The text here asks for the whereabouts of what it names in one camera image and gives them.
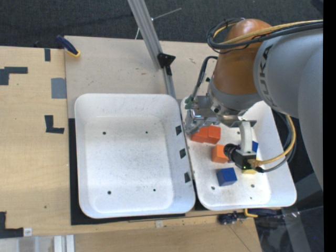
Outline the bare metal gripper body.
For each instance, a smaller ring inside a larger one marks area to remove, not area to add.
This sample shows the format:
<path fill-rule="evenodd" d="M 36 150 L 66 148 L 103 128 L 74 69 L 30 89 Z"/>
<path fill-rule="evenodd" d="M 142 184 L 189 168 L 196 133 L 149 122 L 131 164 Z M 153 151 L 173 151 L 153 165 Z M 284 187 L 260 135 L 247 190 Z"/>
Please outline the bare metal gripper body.
<path fill-rule="evenodd" d="M 223 124 L 227 127 L 238 127 L 241 123 L 239 118 L 247 112 L 247 109 L 227 108 L 217 100 L 212 101 L 210 96 L 187 97 L 186 110 L 186 115 L 192 117 L 196 125 L 209 122 L 211 125 Z"/>

